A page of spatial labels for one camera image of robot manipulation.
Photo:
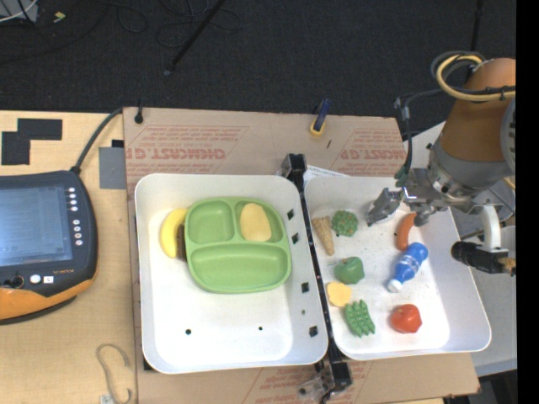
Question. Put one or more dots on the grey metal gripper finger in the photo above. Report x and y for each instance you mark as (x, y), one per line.
(424, 217)
(382, 207)

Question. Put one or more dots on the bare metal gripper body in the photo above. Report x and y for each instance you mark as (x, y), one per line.
(438, 192)

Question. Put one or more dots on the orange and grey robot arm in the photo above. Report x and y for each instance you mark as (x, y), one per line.
(476, 124)

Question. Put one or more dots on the orange sausage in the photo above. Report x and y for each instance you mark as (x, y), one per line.
(405, 232)

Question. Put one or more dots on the green broccoli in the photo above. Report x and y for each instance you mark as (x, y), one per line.
(344, 223)

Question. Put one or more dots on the blue plastic bottle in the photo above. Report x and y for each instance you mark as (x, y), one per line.
(407, 265)

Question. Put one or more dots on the white plastic tray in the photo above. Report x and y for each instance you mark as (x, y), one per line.
(219, 331)
(379, 267)

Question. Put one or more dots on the beige ice cream cone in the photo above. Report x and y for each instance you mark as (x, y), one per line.
(325, 234)

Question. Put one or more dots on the green bell pepper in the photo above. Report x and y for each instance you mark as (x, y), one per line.
(349, 270)

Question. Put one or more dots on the thin black rod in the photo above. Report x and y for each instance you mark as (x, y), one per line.
(313, 251)

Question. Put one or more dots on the yellow round biscuit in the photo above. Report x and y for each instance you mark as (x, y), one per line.
(338, 294)

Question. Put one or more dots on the red tomato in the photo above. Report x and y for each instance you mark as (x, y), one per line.
(406, 319)

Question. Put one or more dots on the green pea pods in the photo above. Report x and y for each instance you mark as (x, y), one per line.
(359, 318)

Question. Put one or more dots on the yellow oval potato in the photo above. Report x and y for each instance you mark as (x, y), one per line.
(254, 222)

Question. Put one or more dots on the brown cardboard board red print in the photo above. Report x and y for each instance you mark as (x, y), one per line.
(252, 141)

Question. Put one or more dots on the green divided plate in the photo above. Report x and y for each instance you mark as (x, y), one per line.
(236, 263)

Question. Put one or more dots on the yellow banana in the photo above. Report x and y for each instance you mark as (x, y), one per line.
(169, 234)

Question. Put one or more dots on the black cylinder on white bracket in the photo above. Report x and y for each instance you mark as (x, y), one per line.
(473, 255)

